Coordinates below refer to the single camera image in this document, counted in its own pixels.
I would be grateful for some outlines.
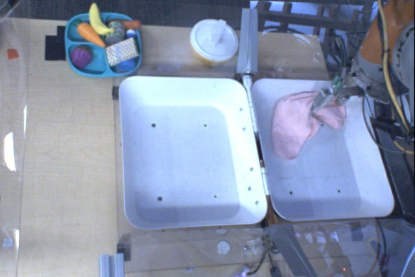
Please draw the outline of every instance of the yellow banana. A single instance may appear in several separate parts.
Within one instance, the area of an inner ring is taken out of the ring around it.
[[[114,32],[113,28],[108,28],[101,20],[101,13],[97,4],[93,3],[89,8],[89,23],[99,35],[107,35]]]

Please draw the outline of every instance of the toy carrot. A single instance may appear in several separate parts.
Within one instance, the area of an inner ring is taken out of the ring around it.
[[[107,23],[111,23],[111,22],[121,22],[125,29],[140,29],[141,28],[141,22],[139,20],[118,20],[118,19],[109,19],[107,21]]]
[[[81,35],[85,40],[94,43],[98,46],[105,47],[104,41],[99,37],[94,28],[87,22],[81,20],[75,20],[73,25],[77,28],[78,34]]]

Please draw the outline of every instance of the white container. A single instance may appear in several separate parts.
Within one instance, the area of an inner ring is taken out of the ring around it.
[[[238,37],[223,20],[198,22],[190,33],[190,43],[196,59],[209,66],[227,62],[238,50]]]
[[[223,78],[129,77],[120,87],[124,208],[141,229],[254,224],[267,211],[290,221],[384,217],[394,198],[379,149],[363,123],[361,99],[295,160],[272,151],[279,98],[329,82],[258,80],[252,90],[263,178],[245,89]]]

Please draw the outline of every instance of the blue plate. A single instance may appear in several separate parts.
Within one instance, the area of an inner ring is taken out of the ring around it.
[[[138,46],[138,57],[134,58],[135,66],[133,69],[123,73],[117,73],[114,67],[111,67],[108,63],[105,48],[99,47],[94,43],[88,42],[83,39],[77,32],[77,28],[73,24],[74,20],[80,19],[84,22],[89,22],[89,14],[79,14],[71,18],[65,28],[65,51],[66,59],[71,68],[77,72],[79,75],[84,75],[85,77],[123,77],[134,73],[137,68],[141,65],[141,60],[143,57],[142,46],[141,46],[141,37],[138,30],[136,30],[137,36],[137,46]],[[106,22],[109,19],[121,19],[121,20],[132,20],[132,18],[117,13],[101,13],[102,22]],[[73,65],[71,61],[71,51],[78,46],[86,46],[92,54],[92,61],[85,68],[77,68]]]

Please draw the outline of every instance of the pink cloth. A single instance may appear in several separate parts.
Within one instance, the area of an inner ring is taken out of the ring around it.
[[[295,93],[280,99],[272,119],[272,146],[274,152],[288,160],[300,153],[304,142],[313,137],[320,123],[339,129],[346,118],[344,105],[332,100],[324,108],[311,114],[318,91]]]

